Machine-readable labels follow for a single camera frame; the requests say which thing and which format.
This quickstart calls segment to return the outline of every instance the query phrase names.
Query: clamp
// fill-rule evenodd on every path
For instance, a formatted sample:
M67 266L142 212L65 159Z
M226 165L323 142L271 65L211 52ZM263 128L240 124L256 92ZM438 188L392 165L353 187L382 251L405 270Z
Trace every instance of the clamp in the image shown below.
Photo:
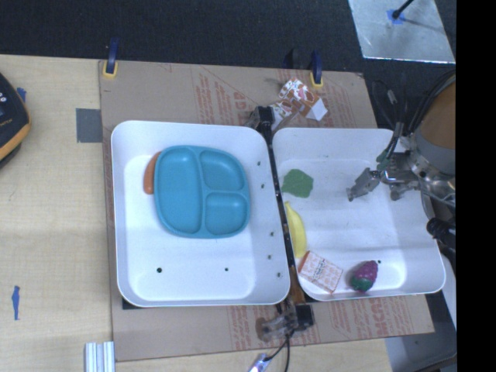
M117 57L117 48L119 47L119 38L112 37L110 39L110 47L108 52L108 60L105 61L103 65L102 74L106 78L114 78L117 75L117 67L119 63L115 60Z
M322 59L317 50L312 52L312 63L310 64L312 72L310 73L310 82L313 88L322 88L324 81L322 79Z

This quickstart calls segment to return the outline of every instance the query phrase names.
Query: white tray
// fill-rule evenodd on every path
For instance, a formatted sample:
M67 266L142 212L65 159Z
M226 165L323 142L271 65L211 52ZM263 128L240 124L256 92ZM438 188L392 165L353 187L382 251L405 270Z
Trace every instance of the white tray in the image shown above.
M231 153L250 187L251 216L238 235L195 239L169 233L143 190L151 157L196 145ZM288 261L264 138L239 126L128 121L111 138L117 280L139 307L265 305L289 291Z
M308 198L282 195L303 220L308 250L343 269L333 294L300 277L305 292L316 300L412 295L443 287L444 266L425 228L420 192L407 191L392 201L388 186L379 184L368 195L348 201L346 188L363 169L377 166L375 159L390 138L386 129L286 128L274 136L281 187L291 169L314 179ZM360 294L349 286L350 275L366 260L379 260L379 271L375 285Z

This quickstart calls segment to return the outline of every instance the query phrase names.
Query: yellow banana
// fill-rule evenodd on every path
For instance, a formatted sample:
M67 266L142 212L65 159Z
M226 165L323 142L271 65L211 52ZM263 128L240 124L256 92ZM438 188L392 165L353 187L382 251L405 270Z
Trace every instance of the yellow banana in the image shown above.
M303 257L307 250L307 235L301 216L289 205L289 201L284 203L286 207L286 216L288 218L289 233L293 243L293 252L295 257Z

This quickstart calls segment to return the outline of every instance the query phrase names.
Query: black carpet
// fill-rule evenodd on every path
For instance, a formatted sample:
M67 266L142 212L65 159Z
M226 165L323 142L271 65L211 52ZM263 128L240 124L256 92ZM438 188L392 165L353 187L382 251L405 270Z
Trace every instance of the black carpet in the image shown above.
M456 0L435 2L456 56ZM364 59L348 0L0 0L0 13L1 54L105 59L114 36L123 60L282 67L293 48L303 65L317 50L323 70L363 73L384 128L383 83L398 94L405 74L412 113L455 68Z

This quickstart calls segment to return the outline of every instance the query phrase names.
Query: black device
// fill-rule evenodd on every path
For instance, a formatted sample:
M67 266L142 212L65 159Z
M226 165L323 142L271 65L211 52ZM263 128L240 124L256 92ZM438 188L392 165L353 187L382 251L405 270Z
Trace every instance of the black device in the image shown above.
M31 118L19 93L0 73L0 167L14 157L31 130Z

